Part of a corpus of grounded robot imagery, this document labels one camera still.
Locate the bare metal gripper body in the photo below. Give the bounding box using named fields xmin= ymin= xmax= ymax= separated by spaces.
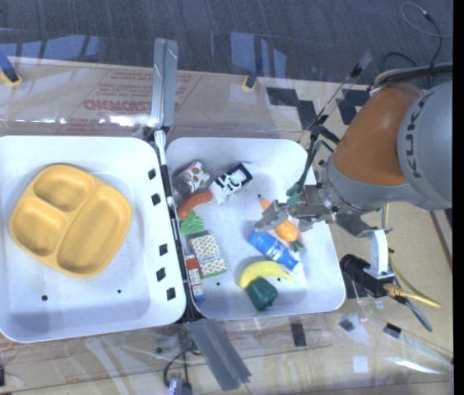
xmin=287 ymin=184 xmax=341 ymax=232

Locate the orange carrot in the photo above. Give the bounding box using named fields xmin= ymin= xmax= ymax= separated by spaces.
xmin=258 ymin=196 xmax=305 ymax=253

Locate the blue bottle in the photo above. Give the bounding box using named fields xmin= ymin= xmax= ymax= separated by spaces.
xmin=248 ymin=230 xmax=301 ymax=272

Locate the yellow banana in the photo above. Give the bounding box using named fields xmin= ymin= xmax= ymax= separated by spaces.
xmin=237 ymin=259 xmax=295 ymax=290

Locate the black and white carton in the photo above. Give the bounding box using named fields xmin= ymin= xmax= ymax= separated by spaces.
xmin=207 ymin=162 xmax=254 ymax=206

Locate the yellow patterned carton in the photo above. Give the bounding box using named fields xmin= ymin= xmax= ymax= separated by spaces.
xmin=187 ymin=233 xmax=229 ymax=280

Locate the green bell pepper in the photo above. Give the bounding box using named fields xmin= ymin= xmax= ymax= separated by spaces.
xmin=245 ymin=277 xmax=279 ymax=312

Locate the orange sausage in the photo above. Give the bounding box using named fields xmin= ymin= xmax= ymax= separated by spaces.
xmin=176 ymin=189 xmax=214 ymax=220

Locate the green broccoli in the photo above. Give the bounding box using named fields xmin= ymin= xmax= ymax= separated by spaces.
xmin=179 ymin=211 xmax=206 ymax=236

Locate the white can with fruit print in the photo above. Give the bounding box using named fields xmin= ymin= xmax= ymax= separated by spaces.
xmin=172 ymin=160 xmax=211 ymax=198

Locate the white plastic tray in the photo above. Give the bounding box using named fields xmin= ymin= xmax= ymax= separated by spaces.
xmin=0 ymin=134 xmax=188 ymax=344
xmin=165 ymin=137 xmax=347 ymax=322

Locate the orange white and blue carton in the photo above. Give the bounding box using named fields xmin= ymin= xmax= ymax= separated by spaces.
xmin=183 ymin=253 xmax=206 ymax=303

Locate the thin black and white rod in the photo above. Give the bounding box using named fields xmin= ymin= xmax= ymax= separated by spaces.
xmin=153 ymin=129 xmax=188 ymax=292

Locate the brown cardboard board red print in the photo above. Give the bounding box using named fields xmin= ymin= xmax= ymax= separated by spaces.
xmin=0 ymin=61 xmax=454 ymax=395

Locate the yellow divided plate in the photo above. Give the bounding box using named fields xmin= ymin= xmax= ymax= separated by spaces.
xmin=8 ymin=162 xmax=134 ymax=280

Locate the black cylinder on white bracket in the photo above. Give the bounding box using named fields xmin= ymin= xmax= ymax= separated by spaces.
xmin=339 ymin=227 xmax=397 ymax=300

